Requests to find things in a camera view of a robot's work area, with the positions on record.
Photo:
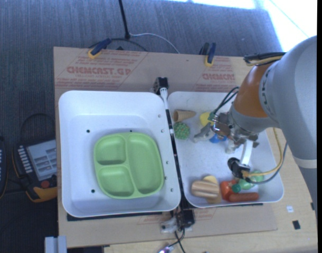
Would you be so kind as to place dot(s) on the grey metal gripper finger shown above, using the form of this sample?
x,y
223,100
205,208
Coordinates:
x,y
204,134
232,146

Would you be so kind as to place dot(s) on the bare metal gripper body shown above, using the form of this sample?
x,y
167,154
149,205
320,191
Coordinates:
x,y
223,126

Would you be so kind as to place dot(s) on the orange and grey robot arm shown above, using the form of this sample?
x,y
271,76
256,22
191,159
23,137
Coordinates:
x,y
287,88

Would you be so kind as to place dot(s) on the blue round toy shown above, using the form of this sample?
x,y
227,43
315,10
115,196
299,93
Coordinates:
x,y
216,139

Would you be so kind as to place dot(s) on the yellow round toy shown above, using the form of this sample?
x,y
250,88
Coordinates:
x,y
204,118

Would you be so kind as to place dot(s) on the green dotted ball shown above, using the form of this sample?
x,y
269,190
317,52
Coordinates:
x,y
181,130

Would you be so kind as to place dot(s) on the white plastic tray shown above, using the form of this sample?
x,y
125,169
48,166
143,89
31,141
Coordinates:
x,y
79,109
206,159

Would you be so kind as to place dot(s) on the tan ice cream cone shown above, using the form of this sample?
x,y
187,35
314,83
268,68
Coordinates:
x,y
183,115

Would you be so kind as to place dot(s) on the thin black and white rod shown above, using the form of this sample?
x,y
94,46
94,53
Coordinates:
x,y
174,144

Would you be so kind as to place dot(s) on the yellow tan bread slice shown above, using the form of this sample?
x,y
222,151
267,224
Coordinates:
x,y
213,179

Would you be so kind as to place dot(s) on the light green toy vegetable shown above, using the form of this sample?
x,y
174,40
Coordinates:
x,y
249,184

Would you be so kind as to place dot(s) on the orange carrot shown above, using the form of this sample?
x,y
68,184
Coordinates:
x,y
226,190

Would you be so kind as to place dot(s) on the tan hot dog bun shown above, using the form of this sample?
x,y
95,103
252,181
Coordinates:
x,y
204,188

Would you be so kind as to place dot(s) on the orange brown sausage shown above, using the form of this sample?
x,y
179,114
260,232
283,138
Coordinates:
x,y
244,196

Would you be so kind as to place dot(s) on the green divided plate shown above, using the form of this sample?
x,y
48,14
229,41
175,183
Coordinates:
x,y
143,157

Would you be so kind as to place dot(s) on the brown cardboard board red print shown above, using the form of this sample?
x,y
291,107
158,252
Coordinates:
x,y
150,67

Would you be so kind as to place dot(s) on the black cylinder on white bracket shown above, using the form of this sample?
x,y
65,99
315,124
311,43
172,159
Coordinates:
x,y
238,167

